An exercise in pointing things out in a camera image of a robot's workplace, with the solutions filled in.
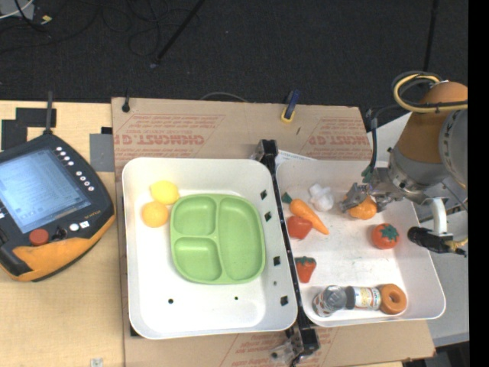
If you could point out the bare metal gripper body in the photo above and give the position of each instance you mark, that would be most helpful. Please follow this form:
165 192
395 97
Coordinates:
393 187

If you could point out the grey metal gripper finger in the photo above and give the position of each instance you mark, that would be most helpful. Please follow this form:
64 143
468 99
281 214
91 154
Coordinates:
353 197
382 202

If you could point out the orange bell pepper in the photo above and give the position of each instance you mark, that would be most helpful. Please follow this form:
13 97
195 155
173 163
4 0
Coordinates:
364 209

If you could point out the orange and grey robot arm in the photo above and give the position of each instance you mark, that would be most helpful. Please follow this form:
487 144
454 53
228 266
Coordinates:
424 136

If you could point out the white garlic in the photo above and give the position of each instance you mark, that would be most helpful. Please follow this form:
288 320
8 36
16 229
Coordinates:
321 198

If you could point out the red tomato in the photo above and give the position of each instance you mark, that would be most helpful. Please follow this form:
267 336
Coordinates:
384 237

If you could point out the orange carrot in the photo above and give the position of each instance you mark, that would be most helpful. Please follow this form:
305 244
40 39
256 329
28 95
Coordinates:
305 212

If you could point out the red bell pepper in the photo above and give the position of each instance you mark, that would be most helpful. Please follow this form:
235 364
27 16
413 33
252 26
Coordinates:
298 228

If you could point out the white plastic tray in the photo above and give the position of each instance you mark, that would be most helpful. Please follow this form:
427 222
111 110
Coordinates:
355 262
198 308

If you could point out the white paper label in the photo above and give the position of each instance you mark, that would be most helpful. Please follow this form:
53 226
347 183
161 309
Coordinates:
294 156

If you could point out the thin black rod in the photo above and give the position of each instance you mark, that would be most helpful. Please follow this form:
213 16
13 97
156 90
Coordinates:
284 228

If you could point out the red strawberry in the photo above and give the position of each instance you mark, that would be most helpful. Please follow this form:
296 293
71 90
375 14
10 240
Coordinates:
305 270

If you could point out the small bottle with black cap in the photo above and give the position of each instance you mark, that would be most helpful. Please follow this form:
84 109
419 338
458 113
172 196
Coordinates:
364 297

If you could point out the brown doughnut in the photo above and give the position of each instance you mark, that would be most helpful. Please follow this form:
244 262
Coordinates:
393 299

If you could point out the small red and white can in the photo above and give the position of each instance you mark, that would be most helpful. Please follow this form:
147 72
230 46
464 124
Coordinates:
328 300

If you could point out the green divided plate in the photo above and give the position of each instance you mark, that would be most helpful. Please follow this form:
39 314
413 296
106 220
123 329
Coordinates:
217 239

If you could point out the brown cardboard board red print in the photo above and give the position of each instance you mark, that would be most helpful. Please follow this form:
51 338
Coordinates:
214 136

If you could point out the yellow lemon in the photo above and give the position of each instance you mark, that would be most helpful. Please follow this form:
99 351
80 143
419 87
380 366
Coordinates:
164 192

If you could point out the orange fruit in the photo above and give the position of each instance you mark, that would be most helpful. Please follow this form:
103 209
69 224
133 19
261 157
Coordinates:
154 214

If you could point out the black cylinder on white bracket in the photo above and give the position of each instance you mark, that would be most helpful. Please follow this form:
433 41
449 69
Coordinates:
429 239

